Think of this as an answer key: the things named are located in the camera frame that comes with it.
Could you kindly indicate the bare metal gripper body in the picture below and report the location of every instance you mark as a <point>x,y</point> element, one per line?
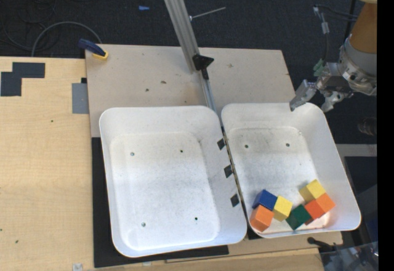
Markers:
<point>354,82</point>

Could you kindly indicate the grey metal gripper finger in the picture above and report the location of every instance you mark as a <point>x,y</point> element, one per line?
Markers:
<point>331,100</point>
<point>303,92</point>

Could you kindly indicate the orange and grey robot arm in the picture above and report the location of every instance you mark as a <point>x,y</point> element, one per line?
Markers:
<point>366,32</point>

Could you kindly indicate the white plastic tray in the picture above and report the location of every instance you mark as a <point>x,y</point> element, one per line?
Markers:
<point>271,159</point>
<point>166,183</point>

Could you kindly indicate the yellow cube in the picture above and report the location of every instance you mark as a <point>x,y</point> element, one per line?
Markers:
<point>312,191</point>
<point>282,208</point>

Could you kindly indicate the orange cube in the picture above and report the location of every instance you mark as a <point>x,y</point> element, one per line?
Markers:
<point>261,217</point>
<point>320,206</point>

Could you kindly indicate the blue cube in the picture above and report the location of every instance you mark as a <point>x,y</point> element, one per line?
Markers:
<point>265,199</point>

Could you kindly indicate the green cube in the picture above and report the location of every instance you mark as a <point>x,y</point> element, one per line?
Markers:
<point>298,216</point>

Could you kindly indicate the pale wood flat board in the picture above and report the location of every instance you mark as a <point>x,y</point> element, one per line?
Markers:
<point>147,79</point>

